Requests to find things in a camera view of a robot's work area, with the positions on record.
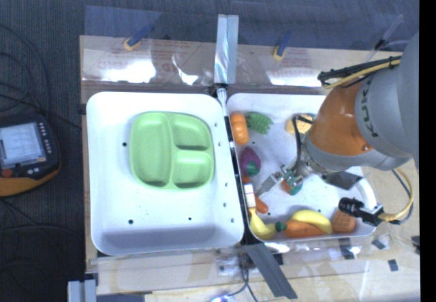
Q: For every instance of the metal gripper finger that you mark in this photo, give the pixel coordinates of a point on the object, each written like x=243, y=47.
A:
x=270, y=183

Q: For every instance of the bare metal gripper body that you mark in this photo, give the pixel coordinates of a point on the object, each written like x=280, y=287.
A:
x=308, y=168

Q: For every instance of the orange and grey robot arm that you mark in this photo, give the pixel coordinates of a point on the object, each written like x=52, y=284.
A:
x=340, y=130

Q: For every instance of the small white and red packet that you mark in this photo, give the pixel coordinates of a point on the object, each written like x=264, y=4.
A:
x=250, y=195

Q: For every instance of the orange and green toy vegetable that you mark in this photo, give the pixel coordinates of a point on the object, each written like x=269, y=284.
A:
x=293, y=189

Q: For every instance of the orange toy sausage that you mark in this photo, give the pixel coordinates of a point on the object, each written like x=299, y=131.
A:
x=261, y=207

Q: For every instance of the purple toy grapes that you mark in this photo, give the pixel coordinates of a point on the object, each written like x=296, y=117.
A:
x=249, y=159

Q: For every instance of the white plastic tray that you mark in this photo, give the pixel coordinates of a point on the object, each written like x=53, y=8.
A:
x=282, y=147
x=153, y=219

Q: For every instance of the yellow banana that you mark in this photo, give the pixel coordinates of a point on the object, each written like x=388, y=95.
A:
x=315, y=219
x=259, y=228

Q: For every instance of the yellow toy biscuit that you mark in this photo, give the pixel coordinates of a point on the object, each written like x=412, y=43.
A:
x=291, y=125

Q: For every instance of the orange carrot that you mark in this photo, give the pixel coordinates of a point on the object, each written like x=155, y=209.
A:
x=301, y=229

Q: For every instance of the green toy lettuce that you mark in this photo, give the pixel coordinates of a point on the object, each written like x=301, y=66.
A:
x=259, y=122

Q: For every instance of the orange toy bread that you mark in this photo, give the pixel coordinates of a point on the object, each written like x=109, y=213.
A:
x=239, y=128

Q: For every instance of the orange toy waffle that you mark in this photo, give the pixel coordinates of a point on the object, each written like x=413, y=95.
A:
x=343, y=222

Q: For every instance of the green divided plate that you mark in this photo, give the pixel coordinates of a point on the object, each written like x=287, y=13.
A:
x=153, y=150

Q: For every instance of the brown cardboard board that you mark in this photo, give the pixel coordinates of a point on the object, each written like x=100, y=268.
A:
x=153, y=55

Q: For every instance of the black cylinder on white bracket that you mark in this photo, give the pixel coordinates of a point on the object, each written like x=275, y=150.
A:
x=351, y=206

